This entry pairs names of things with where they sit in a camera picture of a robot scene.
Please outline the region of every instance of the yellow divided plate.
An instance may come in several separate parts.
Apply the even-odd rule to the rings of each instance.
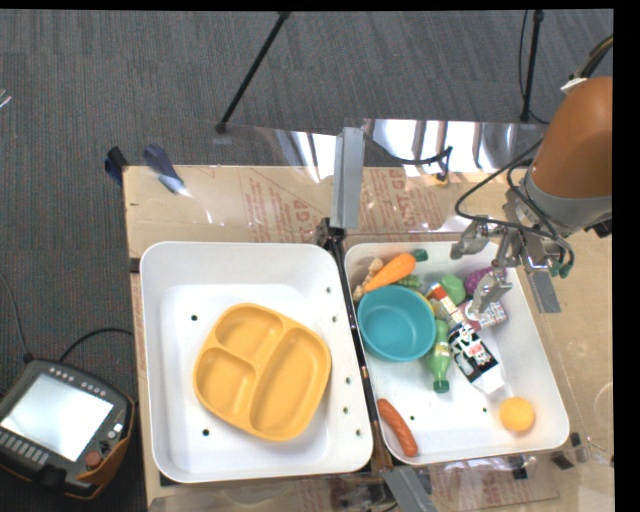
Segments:
[[[236,427],[286,441],[322,399],[331,354],[315,332],[277,311],[236,304],[218,318],[193,369],[198,400]]]

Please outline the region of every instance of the screen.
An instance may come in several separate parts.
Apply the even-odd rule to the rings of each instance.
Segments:
[[[76,461],[112,408],[105,400],[42,374],[0,425]]]

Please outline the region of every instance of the teal bowl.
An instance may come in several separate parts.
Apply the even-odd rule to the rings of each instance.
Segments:
[[[366,293],[357,311],[364,348],[385,361],[413,361],[436,339],[433,311],[417,292],[388,285]]]

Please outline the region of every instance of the hot dog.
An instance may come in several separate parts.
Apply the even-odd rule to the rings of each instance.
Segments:
[[[418,453],[418,445],[407,423],[387,399],[379,398],[377,404],[380,417],[391,427],[391,430],[393,430],[404,454],[408,457],[413,457]]]

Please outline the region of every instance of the gray floor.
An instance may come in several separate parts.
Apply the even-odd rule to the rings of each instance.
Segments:
[[[532,37],[524,10],[294,12],[234,124],[336,135],[345,118],[517,122]],[[215,159],[209,143],[277,13],[0,9],[0,272],[33,355],[56,359],[101,327],[132,329],[118,146],[143,163]],[[531,111],[548,121],[568,75],[613,33],[613,9],[545,10]],[[522,72],[519,73],[519,62]],[[610,51],[595,75],[613,74]],[[22,368],[0,290],[0,387]],[[69,358],[136,396],[133,340],[105,333]],[[141,511],[140,440],[90,504],[0,472],[0,509]]]

